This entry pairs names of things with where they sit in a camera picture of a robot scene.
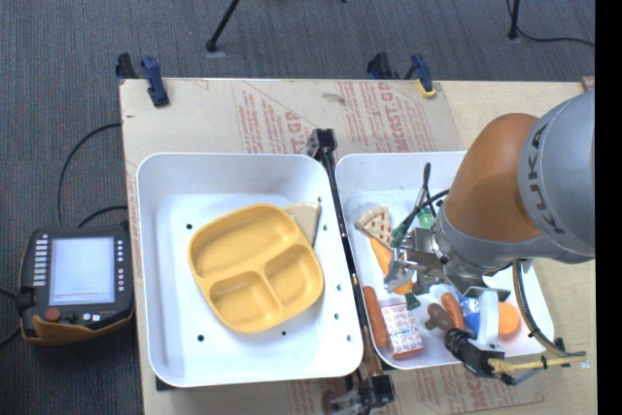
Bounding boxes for black cylinder on white bracket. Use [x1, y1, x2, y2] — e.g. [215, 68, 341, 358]
[443, 286, 512, 380]

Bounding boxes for orange round biscuit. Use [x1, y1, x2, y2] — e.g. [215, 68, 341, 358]
[497, 300, 523, 339]

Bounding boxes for brown cardboard board, red print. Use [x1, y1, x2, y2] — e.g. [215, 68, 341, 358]
[119, 78, 546, 415]

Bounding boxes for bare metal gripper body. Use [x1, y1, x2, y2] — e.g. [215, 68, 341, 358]
[397, 226, 455, 284]

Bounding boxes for blue and white can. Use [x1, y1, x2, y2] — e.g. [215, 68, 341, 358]
[458, 295, 483, 339]

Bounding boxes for beige bread slice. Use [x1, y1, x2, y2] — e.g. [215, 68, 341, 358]
[283, 201, 323, 249]

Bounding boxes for yellow divided plate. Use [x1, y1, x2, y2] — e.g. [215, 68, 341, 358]
[187, 202, 326, 335]

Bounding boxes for pizza slice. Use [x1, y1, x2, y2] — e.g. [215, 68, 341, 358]
[353, 206, 394, 250]

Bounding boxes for orange carrot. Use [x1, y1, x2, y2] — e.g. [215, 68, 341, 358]
[369, 237, 423, 312]

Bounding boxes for thin black and white rod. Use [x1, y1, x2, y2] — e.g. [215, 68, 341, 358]
[319, 149, 386, 376]

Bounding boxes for black block with thin wires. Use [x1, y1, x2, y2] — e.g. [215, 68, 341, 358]
[306, 127, 339, 160]
[356, 371, 397, 408]

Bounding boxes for brown toy mushroom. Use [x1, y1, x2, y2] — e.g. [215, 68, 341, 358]
[424, 302, 456, 333]

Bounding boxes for orange and white carton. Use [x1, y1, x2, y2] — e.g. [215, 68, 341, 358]
[379, 300, 426, 361]

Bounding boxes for orange sausage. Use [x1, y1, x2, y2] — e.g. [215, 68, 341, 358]
[362, 285, 390, 349]
[440, 292, 467, 331]

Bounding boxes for white plastic tray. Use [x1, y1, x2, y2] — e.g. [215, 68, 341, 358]
[135, 152, 365, 390]
[334, 150, 557, 371]

